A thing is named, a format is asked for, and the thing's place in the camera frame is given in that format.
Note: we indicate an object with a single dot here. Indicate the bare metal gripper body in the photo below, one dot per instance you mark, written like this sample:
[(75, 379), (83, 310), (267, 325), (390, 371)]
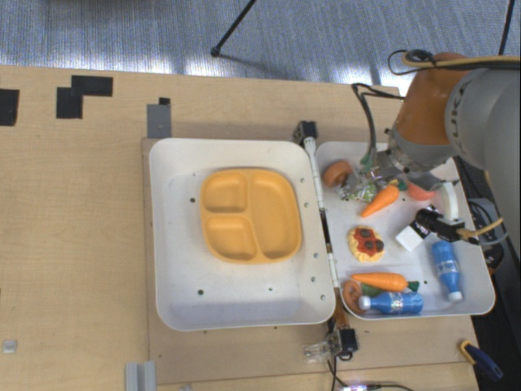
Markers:
[(382, 167)]

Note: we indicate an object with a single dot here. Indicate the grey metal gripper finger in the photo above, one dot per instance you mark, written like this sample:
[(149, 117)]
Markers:
[(378, 181), (353, 182)]

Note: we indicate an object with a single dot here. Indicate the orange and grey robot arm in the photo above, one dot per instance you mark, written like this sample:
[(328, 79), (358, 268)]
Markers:
[(468, 108)]

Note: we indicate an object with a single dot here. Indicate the clear green packet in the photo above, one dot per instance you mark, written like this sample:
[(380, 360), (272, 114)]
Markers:
[(362, 196)]

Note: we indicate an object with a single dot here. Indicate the orange doughnut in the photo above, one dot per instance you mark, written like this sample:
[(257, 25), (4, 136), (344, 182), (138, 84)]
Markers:
[(335, 174)]

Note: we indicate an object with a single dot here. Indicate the orange carrot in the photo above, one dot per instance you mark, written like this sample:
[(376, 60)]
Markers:
[(382, 200), (380, 281)]

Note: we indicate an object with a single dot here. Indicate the thin black and white rod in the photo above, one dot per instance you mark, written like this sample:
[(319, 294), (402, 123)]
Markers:
[(321, 202)]

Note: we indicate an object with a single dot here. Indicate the orange-red round fruit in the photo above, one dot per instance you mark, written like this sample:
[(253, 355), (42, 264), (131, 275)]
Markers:
[(419, 193)]

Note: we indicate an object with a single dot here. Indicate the pizza slice with dark toppings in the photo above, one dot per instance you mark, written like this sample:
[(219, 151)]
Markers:
[(365, 244)]

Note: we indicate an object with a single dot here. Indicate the white cube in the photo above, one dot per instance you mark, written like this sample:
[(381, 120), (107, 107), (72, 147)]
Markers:
[(409, 238)]

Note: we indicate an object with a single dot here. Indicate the white plastic tray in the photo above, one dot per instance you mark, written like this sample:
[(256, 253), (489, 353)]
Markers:
[(244, 295), (407, 259)]

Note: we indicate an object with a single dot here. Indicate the orange divided plate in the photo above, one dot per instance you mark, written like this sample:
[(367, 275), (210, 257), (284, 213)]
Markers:
[(268, 214)]

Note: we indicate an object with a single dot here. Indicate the green toy vegetable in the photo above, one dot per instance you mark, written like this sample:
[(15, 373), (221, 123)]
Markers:
[(369, 290)]

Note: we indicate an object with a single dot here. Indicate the blue plastic bottle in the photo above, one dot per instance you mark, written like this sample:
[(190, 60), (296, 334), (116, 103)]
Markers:
[(447, 269), (392, 303)]

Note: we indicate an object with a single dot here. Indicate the orange pretzel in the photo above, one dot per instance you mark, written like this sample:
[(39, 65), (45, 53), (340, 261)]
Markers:
[(350, 297)]

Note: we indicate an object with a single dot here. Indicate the black cylinder on white bracket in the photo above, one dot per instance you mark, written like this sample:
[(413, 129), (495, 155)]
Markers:
[(437, 222)]

